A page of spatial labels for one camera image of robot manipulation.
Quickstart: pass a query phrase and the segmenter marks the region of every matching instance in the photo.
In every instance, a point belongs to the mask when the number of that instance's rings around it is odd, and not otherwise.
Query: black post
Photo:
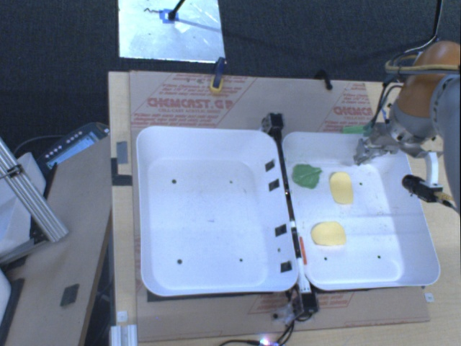
[[[178,12],[179,8],[185,1],[186,0],[179,0],[179,3],[174,7],[174,9],[168,13],[169,20],[174,20],[174,18],[176,17],[176,13]]]

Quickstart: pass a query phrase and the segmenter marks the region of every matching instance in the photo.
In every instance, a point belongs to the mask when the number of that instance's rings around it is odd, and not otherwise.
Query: white tray
[[[137,155],[147,289],[177,296],[295,284],[277,147],[267,134],[150,127],[138,136]],[[279,187],[271,191],[274,181]],[[286,233],[276,235],[284,225]]]
[[[430,285],[439,277],[434,250],[420,200],[401,181],[411,170],[406,155],[385,155],[358,167],[353,162],[357,135],[291,133],[283,143],[298,233],[303,238],[309,281],[323,290]],[[296,164],[320,167],[316,188],[296,185]],[[329,177],[347,172],[354,202],[339,205]],[[310,230],[322,221],[338,221],[346,244],[314,244]]]

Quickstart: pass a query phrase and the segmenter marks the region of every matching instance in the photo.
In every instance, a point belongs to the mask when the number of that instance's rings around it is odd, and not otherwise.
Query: metal plate
[[[218,0],[118,0],[120,57],[214,63],[225,57]]]

